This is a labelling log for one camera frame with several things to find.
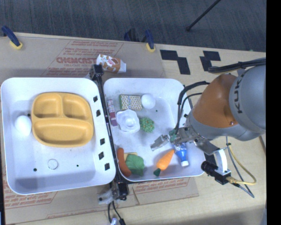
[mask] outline tripod leg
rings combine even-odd
[[[186,27],[186,31],[189,31],[202,17],[204,17],[216,4],[218,4],[221,0],[216,0],[207,10],[199,16],[191,25]]]

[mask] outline yellow cable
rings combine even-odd
[[[229,148],[230,148],[230,152],[231,152],[233,158],[234,158],[234,159],[237,161],[237,163],[242,167],[242,169],[244,169],[244,170],[247,172],[247,174],[249,174],[249,175],[253,178],[254,182],[240,181],[240,180],[237,180],[237,179],[235,179],[235,178],[233,178],[233,177],[227,177],[226,179],[229,181],[229,183],[246,184],[246,185],[255,185],[256,182],[257,182],[256,178],[255,178],[255,177],[252,175],[252,173],[250,173],[250,172],[239,162],[239,160],[235,157],[235,155],[234,155],[234,153],[233,153],[233,151],[232,151],[231,146],[230,146]]]

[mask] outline white egg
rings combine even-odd
[[[24,136],[28,136],[31,132],[32,124],[29,117],[21,115],[15,120],[15,128]]]
[[[155,106],[156,100],[151,94],[141,96],[141,104],[146,109],[151,109]]]

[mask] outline kuka logo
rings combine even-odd
[[[244,77],[246,72],[247,71],[245,71],[243,74],[240,75],[240,78],[238,78],[236,86],[234,88],[234,94],[235,94],[234,104],[235,104],[235,107],[237,108],[237,112],[238,113],[242,113],[243,112],[241,110],[240,103],[239,103],[239,87],[240,87],[240,83],[243,80],[243,77]]]

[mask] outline toy carrot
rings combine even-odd
[[[129,177],[132,174],[132,172],[126,165],[123,148],[119,148],[117,150],[117,156],[118,156],[118,166],[120,167],[122,174],[126,177]]]
[[[172,160],[175,150],[168,151],[156,164],[157,169],[153,172],[155,176],[159,176],[160,172],[167,169]]]

